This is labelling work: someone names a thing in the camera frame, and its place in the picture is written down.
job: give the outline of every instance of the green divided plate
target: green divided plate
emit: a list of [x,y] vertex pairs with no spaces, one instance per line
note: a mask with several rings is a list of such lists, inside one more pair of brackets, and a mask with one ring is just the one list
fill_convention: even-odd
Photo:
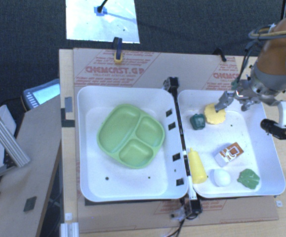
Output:
[[99,147],[131,168],[147,166],[159,151],[163,140],[163,126],[130,104],[115,107],[97,133]]

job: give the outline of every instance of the yellow object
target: yellow object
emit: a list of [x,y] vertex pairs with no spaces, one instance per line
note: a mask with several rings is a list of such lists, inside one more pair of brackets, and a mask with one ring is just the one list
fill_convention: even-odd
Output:
[[123,60],[123,53],[121,53],[120,59],[118,60],[117,59],[117,53],[115,52],[114,53],[114,63],[120,64],[122,62],[122,60]]
[[216,112],[214,104],[209,104],[204,109],[204,116],[209,124],[220,124],[224,122],[226,112],[224,109]]
[[194,184],[204,183],[207,180],[207,175],[198,152],[190,148],[188,158],[192,175],[192,182]]

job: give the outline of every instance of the yellow clip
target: yellow clip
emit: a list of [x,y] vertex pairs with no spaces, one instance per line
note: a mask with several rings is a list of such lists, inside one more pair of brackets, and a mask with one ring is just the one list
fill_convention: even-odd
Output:
[[114,63],[120,64],[122,62],[122,60],[123,60],[123,53],[121,53],[120,59],[118,60],[117,59],[117,53],[115,52],[114,53]]

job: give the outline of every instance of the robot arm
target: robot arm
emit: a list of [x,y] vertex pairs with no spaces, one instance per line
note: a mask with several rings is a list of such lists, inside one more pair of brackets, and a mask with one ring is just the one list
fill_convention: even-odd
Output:
[[[246,47],[246,55],[238,78],[232,83],[233,91],[225,91],[215,105],[218,112],[229,106],[234,99],[242,104],[242,111],[246,111],[253,104],[263,102],[269,106],[279,108],[279,123],[262,122],[261,127],[275,137],[286,139],[286,135],[276,135],[278,132],[286,134],[286,102],[276,100],[276,96],[286,90],[286,18],[276,26],[258,28],[249,33],[253,39]],[[252,47],[260,40],[266,40],[257,61],[251,68],[247,79],[240,79],[247,65]]]

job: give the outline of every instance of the yellow bottle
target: yellow bottle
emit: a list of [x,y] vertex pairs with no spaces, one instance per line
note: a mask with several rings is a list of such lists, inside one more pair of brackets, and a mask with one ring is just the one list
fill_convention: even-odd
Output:
[[198,152],[190,148],[188,159],[192,175],[192,182],[194,184],[205,182],[207,180],[207,175]]

